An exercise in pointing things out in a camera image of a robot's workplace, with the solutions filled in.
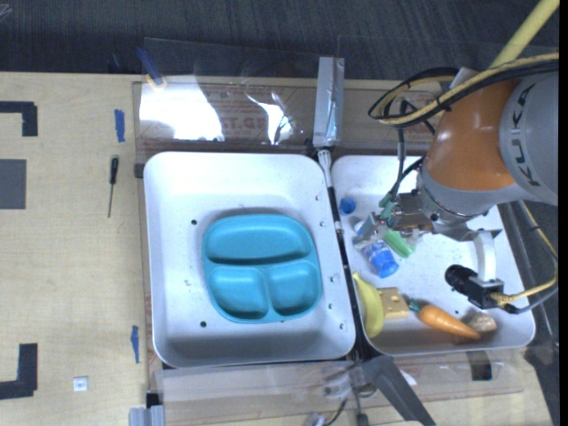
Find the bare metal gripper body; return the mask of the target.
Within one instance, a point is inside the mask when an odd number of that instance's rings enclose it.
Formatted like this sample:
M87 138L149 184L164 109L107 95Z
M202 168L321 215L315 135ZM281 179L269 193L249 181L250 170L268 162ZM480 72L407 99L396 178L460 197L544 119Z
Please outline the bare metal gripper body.
M399 193L392 207L391 228L402 233L440 233L442 217L442 209L427 193Z

